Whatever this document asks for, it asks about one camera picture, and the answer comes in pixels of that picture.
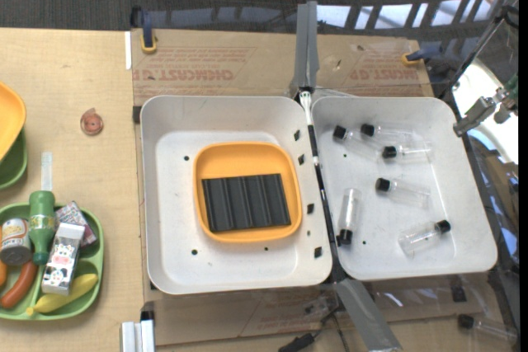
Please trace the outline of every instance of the green bowl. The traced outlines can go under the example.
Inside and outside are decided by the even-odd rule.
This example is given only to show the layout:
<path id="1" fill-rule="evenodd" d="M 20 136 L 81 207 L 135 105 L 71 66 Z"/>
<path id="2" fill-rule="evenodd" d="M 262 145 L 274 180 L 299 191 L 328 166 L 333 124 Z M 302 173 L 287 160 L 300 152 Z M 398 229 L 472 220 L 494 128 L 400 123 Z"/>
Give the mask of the green bowl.
<path id="1" fill-rule="evenodd" d="M 14 185 L 24 175 L 26 168 L 26 133 L 22 128 L 9 151 L 0 161 L 0 190 Z"/>
<path id="2" fill-rule="evenodd" d="M 63 205 L 55 205 L 55 210 L 60 209 Z M 99 288 L 101 287 L 102 279 L 102 268 L 103 268 L 103 247 L 104 238 L 101 224 L 99 220 L 90 213 L 89 211 L 81 208 L 82 214 L 87 220 L 90 228 L 97 237 L 97 241 L 90 246 L 82 248 L 79 252 L 79 259 L 77 267 L 75 269 L 75 277 L 79 275 L 85 275 L 89 273 L 97 274 L 96 285 L 82 297 L 75 299 L 71 303 L 64 305 L 63 307 L 56 309 L 55 311 L 48 312 L 46 314 L 40 314 L 35 312 L 32 316 L 26 314 L 28 307 L 33 307 L 43 294 L 40 291 L 40 281 L 44 273 L 45 266 L 39 267 L 35 282 L 27 293 L 27 295 L 13 308 L 5 309 L 0 307 L 0 318 L 6 318 L 8 320 L 34 320 L 34 321 L 45 321 L 45 320 L 60 320 L 63 318 L 69 318 L 86 311 L 90 305 L 95 301 L 99 294 Z M 30 216 L 30 205 L 29 203 L 18 203 L 8 205 L 0 209 L 0 225 L 4 224 L 10 218 L 25 218 L 28 219 Z M 7 269 L 7 280 L 6 283 L 0 288 L 0 297 L 3 296 L 17 281 L 20 274 L 20 266 L 9 266 Z"/>

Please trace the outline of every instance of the green object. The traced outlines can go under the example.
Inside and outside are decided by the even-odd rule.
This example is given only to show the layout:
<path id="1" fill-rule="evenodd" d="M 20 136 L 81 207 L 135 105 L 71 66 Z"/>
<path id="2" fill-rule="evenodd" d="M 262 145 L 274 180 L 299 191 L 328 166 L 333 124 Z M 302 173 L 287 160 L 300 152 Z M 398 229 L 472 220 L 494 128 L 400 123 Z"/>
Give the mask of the green object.
<path id="1" fill-rule="evenodd" d="M 33 262 L 45 265 L 50 255 L 50 243 L 55 236 L 55 196 L 49 190 L 37 190 L 30 195 L 29 236 L 35 247 Z"/>
<path id="2" fill-rule="evenodd" d="M 20 180 L 26 168 L 26 133 L 22 128 L 7 154 L 0 160 L 0 190 L 9 188 Z"/>
<path id="3" fill-rule="evenodd" d="M 54 210 L 63 207 L 64 204 L 56 204 Z M 82 215 L 87 220 L 90 228 L 97 237 L 97 241 L 90 246 L 81 248 L 79 252 L 78 264 L 75 269 L 74 277 L 87 274 L 97 274 L 98 280 L 96 285 L 82 297 L 75 299 L 73 302 L 57 308 L 52 312 L 40 314 L 36 312 L 31 317 L 26 314 L 28 307 L 33 307 L 41 296 L 44 294 L 40 291 L 40 282 L 44 273 L 45 266 L 42 265 L 36 276 L 30 291 L 27 295 L 13 308 L 4 309 L 0 307 L 0 319 L 21 320 L 21 321 L 50 321 L 61 320 L 64 318 L 74 317 L 81 312 L 86 311 L 96 300 L 101 286 L 104 256 L 104 237 L 99 220 L 88 210 L 81 208 Z M 0 209 L 0 224 L 10 218 L 25 218 L 29 220 L 30 205 L 29 203 L 11 204 Z M 15 284 L 20 274 L 20 266 L 10 266 L 7 272 L 6 283 L 0 288 L 0 297 L 4 295 Z"/>

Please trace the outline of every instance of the black bottle cap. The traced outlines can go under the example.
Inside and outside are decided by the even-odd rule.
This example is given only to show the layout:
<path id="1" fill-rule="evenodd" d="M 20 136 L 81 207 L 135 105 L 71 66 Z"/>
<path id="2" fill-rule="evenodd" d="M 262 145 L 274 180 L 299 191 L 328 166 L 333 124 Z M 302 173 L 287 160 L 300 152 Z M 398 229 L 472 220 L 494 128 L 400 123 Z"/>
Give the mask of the black bottle cap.
<path id="1" fill-rule="evenodd" d="M 333 136 L 339 139 L 345 139 L 346 134 L 347 134 L 347 129 L 339 125 L 336 126 L 336 128 L 333 130 Z"/>
<path id="2" fill-rule="evenodd" d="M 381 153 L 382 158 L 395 158 L 396 154 L 398 154 L 398 150 L 396 150 L 396 147 L 394 145 L 389 145 L 388 147 L 385 147 L 383 149 L 383 152 Z"/>
<path id="3" fill-rule="evenodd" d="M 438 230 L 440 230 L 440 233 L 446 233 L 451 230 L 451 225 L 447 220 L 441 220 L 440 222 L 436 222 L 436 226 L 438 227 Z"/>
<path id="4" fill-rule="evenodd" d="M 372 124 L 363 124 L 361 126 L 361 133 L 364 135 L 368 135 L 369 137 L 374 136 L 375 127 Z"/>
<path id="5" fill-rule="evenodd" d="M 376 189 L 382 190 L 383 192 L 389 192 L 390 181 L 382 177 L 378 178 L 378 180 L 376 181 Z"/>
<path id="6" fill-rule="evenodd" d="M 339 232 L 339 240 L 343 245 L 350 245 L 352 243 L 352 231 L 341 229 Z"/>
<path id="7" fill-rule="evenodd" d="M 464 329 L 472 329 L 475 323 L 475 319 L 468 314 L 460 314 L 458 317 L 459 327 Z"/>

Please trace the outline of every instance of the cow print carton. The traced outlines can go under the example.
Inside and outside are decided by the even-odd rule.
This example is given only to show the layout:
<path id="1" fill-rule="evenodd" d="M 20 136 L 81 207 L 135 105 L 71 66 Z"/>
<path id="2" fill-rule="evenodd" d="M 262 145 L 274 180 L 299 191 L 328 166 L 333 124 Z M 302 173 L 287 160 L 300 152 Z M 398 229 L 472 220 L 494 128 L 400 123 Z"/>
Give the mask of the cow print carton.
<path id="1" fill-rule="evenodd" d="M 59 225 L 42 277 L 40 287 L 43 293 L 69 295 L 83 235 L 84 226 L 71 223 Z"/>

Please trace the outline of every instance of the wooden surface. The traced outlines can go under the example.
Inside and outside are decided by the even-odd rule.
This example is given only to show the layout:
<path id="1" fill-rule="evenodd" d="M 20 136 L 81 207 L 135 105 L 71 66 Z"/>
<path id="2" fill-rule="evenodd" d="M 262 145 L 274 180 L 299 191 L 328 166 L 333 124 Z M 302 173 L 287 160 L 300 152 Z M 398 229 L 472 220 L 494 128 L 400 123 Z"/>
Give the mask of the wooden surface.
<path id="1" fill-rule="evenodd" d="M 122 32 L 0 29 L 0 80 L 26 103 L 26 176 L 0 191 L 0 206 L 27 201 L 40 189 L 40 154 L 53 153 L 58 202 L 75 199 L 105 231 L 98 300 L 60 321 L 0 321 L 0 350 L 115 352 L 120 324 L 143 306 L 132 80 Z M 95 107 L 105 128 L 80 129 Z"/>

